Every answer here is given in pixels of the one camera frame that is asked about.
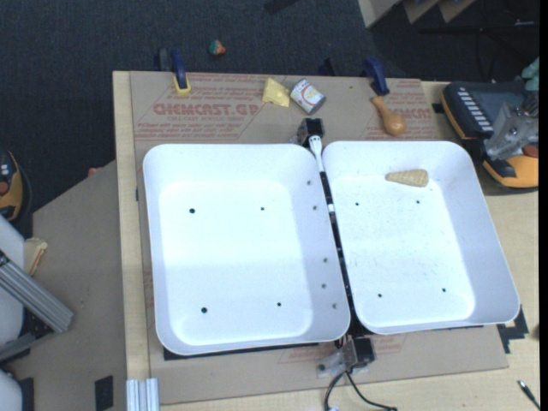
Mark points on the yellow cheese wedge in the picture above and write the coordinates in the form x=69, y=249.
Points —
x=275, y=93

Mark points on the thin black and white rod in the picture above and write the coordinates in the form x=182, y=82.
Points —
x=331, y=206

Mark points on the red and green strawberry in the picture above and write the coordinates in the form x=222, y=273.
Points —
x=217, y=48

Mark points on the brown cardboard board red print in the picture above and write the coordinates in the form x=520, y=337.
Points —
x=214, y=114

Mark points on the beige waffle cone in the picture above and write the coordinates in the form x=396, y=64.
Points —
x=411, y=177

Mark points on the white plastic tray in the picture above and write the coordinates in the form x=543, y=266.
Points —
x=411, y=251
x=240, y=246

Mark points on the small white can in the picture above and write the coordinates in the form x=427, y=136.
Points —
x=306, y=97

